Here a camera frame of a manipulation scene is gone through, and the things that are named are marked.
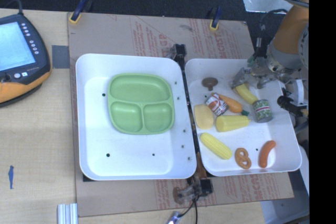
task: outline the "mushroom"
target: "mushroom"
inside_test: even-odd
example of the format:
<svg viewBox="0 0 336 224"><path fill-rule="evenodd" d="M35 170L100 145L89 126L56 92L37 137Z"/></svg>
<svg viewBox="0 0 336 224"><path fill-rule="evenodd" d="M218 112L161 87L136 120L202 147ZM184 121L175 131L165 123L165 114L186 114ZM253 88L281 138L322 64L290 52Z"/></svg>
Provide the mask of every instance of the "mushroom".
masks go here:
<svg viewBox="0 0 336 224"><path fill-rule="evenodd" d="M209 91L212 91L217 84L218 80L216 78L205 78L202 80L202 85L207 87Z"/></svg>

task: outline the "wooden table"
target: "wooden table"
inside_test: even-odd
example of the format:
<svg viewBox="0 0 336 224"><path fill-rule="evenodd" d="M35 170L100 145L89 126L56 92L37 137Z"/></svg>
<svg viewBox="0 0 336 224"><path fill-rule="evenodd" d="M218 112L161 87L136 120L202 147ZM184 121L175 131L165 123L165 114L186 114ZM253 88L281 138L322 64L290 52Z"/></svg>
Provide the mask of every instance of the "wooden table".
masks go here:
<svg viewBox="0 0 336 224"><path fill-rule="evenodd" d="M67 13L24 10L45 41L68 46ZM0 18L18 13L0 9ZM0 223L57 223L57 205L76 203L69 69L53 69L31 96L0 108ZM13 188L8 172L14 167ZM260 202L199 207L198 223L264 223ZM173 210L79 218L78 223L166 223ZM179 222L194 223L195 209Z"/></svg>

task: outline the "white tray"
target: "white tray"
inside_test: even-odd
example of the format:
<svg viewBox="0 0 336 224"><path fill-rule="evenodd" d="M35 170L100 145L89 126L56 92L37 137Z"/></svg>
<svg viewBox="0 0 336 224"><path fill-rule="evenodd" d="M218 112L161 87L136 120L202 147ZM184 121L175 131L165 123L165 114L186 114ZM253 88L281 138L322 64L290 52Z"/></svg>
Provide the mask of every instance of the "white tray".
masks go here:
<svg viewBox="0 0 336 224"><path fill-rule="evenodd" d="M109 80L121 73L154 74L174 97L175 119L162 134L120 133L108 112ZM79 159L93 180L181 179L196 170L196 155L183 77L168 58L86 54L76 62Z"/></svg>
<svg viewBox="0 0 336 224"><path fill-rule="evenodd" d="M198 139L202 162L205 169L214 176L233 176L243 174L262 174L272 172L288 172L297 170L301 165L301 152L292 126L289 112L277 104L277 99L282 95L278 81L269 82L262 89L250 87L251 92L258 99L267 99L272 111L273 119L267 123L257 123L252 105L246 103L238 94L230 88L230 82L236 73L247 67L247 60L228 59L192 59L185 66L185 73L190 95L191 106L204 104L211 92L217 92L231 97L243 105L244 110L249 111L251 119L247 127L229 132L218 132L215 125L209 130L201 130L196 126L197 135L207 132L227 145L233 156L229 160L220 159ZM202 86L202 80L206 77L214 77L218 85L213 91ZM225 115L234 114L226 111ZM268 140L276 141L276 147L271 150L268 157L268 166L258 166L258 156L261 147ZM237 148L243 147L248 151L252 166L250 169L240 168L234 158Z"/></svg>

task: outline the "blue marker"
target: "blue marker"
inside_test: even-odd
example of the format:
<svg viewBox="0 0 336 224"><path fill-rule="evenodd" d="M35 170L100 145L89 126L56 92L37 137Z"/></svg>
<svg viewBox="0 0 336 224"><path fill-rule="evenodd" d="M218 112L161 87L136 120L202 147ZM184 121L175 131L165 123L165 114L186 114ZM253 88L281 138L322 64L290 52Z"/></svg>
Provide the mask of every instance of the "blue marker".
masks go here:
<svg viewBox="0 0 336 224"><path fill-rule="evenodd" d="M8 172L8 176L9 176L9 182L10 182L10 188L13 189L13 177L14 177L14 166L11 165L9 167L9 172Z"/></svg>

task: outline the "cardboard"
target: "cardboard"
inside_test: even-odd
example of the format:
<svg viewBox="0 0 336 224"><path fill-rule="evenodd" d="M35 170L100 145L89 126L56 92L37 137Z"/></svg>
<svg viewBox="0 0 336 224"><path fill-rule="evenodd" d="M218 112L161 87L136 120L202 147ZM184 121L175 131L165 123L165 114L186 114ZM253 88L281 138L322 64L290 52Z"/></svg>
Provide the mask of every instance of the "cardboard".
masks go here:
<svg viewBox="0 0 336 224"><path fill-rule="evenodd" d="M210 20L86 14L76 25L68 22L72 124L79 217L186 208L176 203L173 190L187 180L91 181L79 166L75 64L87 53L166 57L174 44L186 45L193 58L247 59L253 53L245 22L220 21L216 32ZM198 206L235 204L293 197L288 173L211 177L214 192Z"/></svg>

